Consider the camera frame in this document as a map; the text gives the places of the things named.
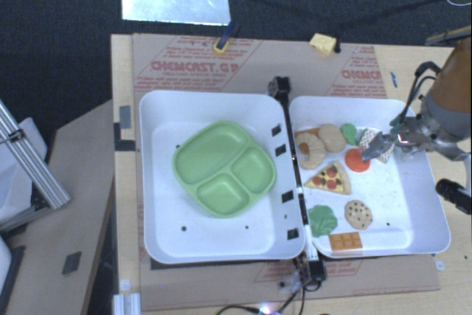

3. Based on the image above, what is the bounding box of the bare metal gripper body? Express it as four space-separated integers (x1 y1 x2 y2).
394 118 449 160

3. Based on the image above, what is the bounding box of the white patterned packet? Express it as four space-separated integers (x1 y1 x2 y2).
355 127 396 164

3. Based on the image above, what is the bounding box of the round orange toy slice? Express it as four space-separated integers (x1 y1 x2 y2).
344 148 371 173

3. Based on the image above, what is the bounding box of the small green toy leaf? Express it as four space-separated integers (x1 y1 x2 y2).
340 122 358 146

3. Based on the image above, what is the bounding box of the round beige toy biscuit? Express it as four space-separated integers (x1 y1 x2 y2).
318 123 347 153

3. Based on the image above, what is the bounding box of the toy pizza slice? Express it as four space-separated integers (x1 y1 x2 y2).
303 160 353 195

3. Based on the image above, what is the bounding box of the white plastic tray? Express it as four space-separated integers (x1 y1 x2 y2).
138 89 308 265
288 95 452 258

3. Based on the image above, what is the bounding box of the beige toy croissant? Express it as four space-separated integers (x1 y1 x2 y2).
295 132 327 170

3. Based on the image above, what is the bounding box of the chocolate chip toy cookie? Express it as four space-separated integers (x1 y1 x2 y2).
344 199 374 231

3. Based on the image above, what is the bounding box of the brown toy toast slice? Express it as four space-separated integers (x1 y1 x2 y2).
294 127 321 140

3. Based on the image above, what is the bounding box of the thin black and white rod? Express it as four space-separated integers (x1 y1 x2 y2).
277 91 317 263

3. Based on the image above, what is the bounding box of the green toy lettuce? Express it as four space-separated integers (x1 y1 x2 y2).
308 204 339 238

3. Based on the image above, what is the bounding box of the orange toy waffle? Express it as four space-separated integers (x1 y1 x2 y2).
328 231 364 254

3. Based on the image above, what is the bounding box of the yellow toy cheese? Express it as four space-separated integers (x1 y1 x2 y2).
308 33 338 57

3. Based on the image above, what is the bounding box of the green divided plate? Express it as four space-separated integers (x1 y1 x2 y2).
171 120 277 219

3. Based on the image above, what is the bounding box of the brown cardboard board red print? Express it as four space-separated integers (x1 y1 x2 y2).
131 33 442 311

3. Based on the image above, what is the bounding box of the black cylinder on white bracket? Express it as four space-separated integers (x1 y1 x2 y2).
434 144 472 215

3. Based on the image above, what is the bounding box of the black block with thin wires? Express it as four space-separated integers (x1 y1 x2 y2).
293 257 328 293
268 76 292 99

